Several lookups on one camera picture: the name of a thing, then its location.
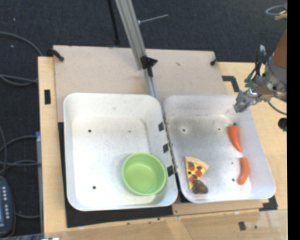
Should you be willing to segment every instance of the bowl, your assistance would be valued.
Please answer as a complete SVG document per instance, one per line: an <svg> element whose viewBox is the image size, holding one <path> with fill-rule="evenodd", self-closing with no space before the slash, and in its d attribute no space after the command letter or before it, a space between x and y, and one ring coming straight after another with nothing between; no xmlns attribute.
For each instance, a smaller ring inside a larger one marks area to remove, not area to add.
<svg viewBox="0 0 300 240"><path fill-rule="evenodd" d="M123 162L122 178L132 193L151 196L164 188L167 173L162 162L154 155L138 152L131 154Z"/></svg>

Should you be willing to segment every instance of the pizza slice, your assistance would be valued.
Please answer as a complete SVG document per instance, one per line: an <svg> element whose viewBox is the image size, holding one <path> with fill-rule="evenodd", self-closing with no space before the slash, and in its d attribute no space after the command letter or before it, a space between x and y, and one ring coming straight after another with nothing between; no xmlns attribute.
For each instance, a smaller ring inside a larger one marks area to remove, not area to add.
<svg viewBox="0 0 300 240"><path fill-rule="evenodd" d="M194 157L185 157L185 169L190 190L194 187L195 181L199 180L208 168L209 165L204 161Z"/></svg>

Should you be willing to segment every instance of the orange sausage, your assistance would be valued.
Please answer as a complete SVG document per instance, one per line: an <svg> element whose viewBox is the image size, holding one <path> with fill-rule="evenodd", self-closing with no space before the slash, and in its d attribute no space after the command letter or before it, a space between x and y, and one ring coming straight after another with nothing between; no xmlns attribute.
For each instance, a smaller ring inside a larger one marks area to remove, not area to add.
<svg viewBox="0 0 300 240"><path fill-rule="evenodd" d="M238 137L239 128L236 124L233 124L229 127L229 137L233 146L239 151L242 152L242 148L239 142Z"/></svg>
<svg viewBox="0 0 300 240"><path fill-rule="evenodd" d="M240 166L241 166L241 173L238 178L238 184L243 185L245 184L248 175L249 175L249 163L248 159L246 157L241 157L240 158Z"/></svg>

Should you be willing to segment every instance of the orange carrot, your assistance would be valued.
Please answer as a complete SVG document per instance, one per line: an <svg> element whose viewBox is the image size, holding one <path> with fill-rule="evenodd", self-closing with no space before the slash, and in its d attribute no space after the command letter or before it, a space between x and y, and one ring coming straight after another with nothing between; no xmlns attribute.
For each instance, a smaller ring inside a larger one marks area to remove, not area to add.
<svg viewBox="0 0 300 240"><path fill-rule="evenodd" d="M239 142L238 132L239 132L239 128L236 125L236 123L234 123L229 127L229 136L232 144L239 152L242 152L242 148Z"/></svg>
<svg viewBox="0 0 300 240"><path fill-rule="evenodd" d="M240 158L240 166L241 166L241 173L238 178L238 184L243 185L245 184L249 175L249 163L246 157Z"/></svg>

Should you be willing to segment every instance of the white tray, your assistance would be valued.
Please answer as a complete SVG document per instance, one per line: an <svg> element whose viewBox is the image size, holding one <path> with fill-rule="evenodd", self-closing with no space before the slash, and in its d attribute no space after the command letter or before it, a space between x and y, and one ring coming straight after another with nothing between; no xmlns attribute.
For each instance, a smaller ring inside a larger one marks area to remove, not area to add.
<svg viewBox="0 0 300 240"><path fill-rule="evenodd" d="M73 93L63 103L66 189L80 211L169 206L177 199L175 175L152 196L127 190L124 160L148 152L168 168L172 162L160 103L149 95Z"/></svg>
<svg viewBox="0 0 300 240"><path fill-rule="evenodd" d="M183 195L193 203L268 199L275 182L250 110L236 113L235 96L171 96L163 104L177 175ZM228 127L237 123L242 153L232 145ZM188 188L185 157L205 161L209 169L202 176L207 194ZM249 177L239 185L240 157L249 161Z"/></svg>

